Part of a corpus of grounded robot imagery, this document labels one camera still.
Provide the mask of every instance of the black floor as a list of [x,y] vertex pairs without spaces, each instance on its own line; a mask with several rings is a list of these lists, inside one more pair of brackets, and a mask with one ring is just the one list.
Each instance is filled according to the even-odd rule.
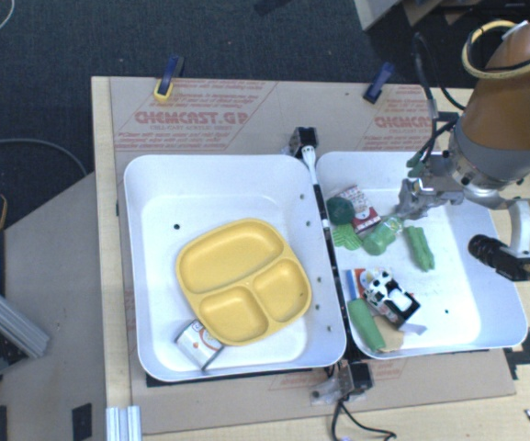
[[[0,21],[8,8],[0,0]],[[365,83],[390,61],[390,81],[413,84],[420,31],[444,85],[472,87],[460,49],[495,17],[530,20],[530,0],[485,0],[452,26],[434,12],[415,28],[396,6],[368,32],[353,0],[16,0],[0,31],[0,140],[54,142],[93,171],[91,77],[160,76],[172,53],[186,58],[187,77]],[[7,224],[81,176],[50,147],[1,144]]]

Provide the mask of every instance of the table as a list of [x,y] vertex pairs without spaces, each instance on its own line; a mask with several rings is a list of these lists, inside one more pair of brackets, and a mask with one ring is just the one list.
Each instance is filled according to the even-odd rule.
[[[328,85],[335,90],[336,84]],[[458,99],[467,100],[468,90],[453,90]],[[127,329],[124,315],[123,276],[119,224],[116,215],[117,184],[113,145],[110,79],[92,80],[94,135],[96,152],[96,191],[99,222],[100,269],[103,305],[104,353],[107,406],[126,407],[132,404],[130,387]],[[441,109],[450,109],[441,102]],[[530,177],[515,194],[530,196]],[[500,239],[509,242],[509,217],[493,215]],[[530,283],[517,284],[530,322]],[[396,410],[383,410],[359,415],[363,424],[388,428],[400,439],[530,439],[530,423],[524,409],[530,409],[530,366],[518,368],[515,381],[517,394],[489,400],[451,402]],[[181,416],[181,413],[166,413]],[[209,430],[186,431],[164,435],[148,435],[145,439],[329,439],[328,416],[308,417],[274,423],[246,424]],[[340,436],[360,439],[359,429],[341,417]]]

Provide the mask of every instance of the yellow plate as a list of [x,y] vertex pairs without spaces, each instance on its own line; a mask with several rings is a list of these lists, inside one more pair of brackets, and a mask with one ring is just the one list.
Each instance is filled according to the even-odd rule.
[[226,345],[261,340],[311,303],[301,263],[263,220],[237,220],[188,243],[176,259],[176,275],[196,316]]

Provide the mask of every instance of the white plastic tray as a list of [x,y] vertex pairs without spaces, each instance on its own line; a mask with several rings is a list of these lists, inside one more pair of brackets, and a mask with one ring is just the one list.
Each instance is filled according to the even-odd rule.
[[[327,153],[317,163],[322,193],[328,199],[359,185],[379,215],[393,213],[411,157],[412,153]],[[390,267],[396,281],[422,306],[409,322],[427,330],[406,333],[399,350],[380,353],[371,351],[353,327],[358,347],[372,357],[387,359],[519,345],[526,337],[527,322],[515,285],[467,249],[478,233],[497,237],[489,211],[466,200],[458,206],[430,209],[428,217],[406,221],[406,225],[423,227],[434,253],[434,270],[423,272],[413,263],[403,236],[383,255],[336,247],[336,259],[347,300],[346,270]]]
[[[124,174],[142,366],[170,382],[326,367],[344,353],[342,314],[305,165],[286,155],[144,155]],[[259,342],[227,346],[201,371],[175,345],[195,315],[176,281],[185,244],[244,218],[269,222],[311,284],[304,316]]]

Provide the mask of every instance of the blue clamp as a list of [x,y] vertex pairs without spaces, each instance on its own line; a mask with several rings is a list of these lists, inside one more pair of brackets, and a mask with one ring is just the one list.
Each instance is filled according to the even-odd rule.
[[163,103],[171,95],[171,92],[173,91],[172,80],[183,72],[184,63],[185,59],[178,55],[172,55],[169,58],[169,62],[166,64],[166,69],[164,69],[163,78],[158,81],[154,88],[154,98],[157,101]]
[[381,87],[389,80],[393,75],[393,72],[395,72],[395,66],[392,63],[385,62],[379,73],[375,75],[373,83],[366,89],[363,98],[373,105],[377,103],[377,100],[381,95]]

